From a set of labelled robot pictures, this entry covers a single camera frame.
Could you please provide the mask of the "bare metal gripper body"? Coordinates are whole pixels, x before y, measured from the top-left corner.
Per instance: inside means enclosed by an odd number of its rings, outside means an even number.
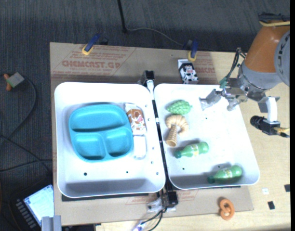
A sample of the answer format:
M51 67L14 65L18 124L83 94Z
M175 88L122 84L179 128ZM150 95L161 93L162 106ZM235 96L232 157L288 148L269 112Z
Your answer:
M265 97L267 89L256 86L246 78L223 78L221 80L223 96L229 100L246 101L251 99L259 102Z

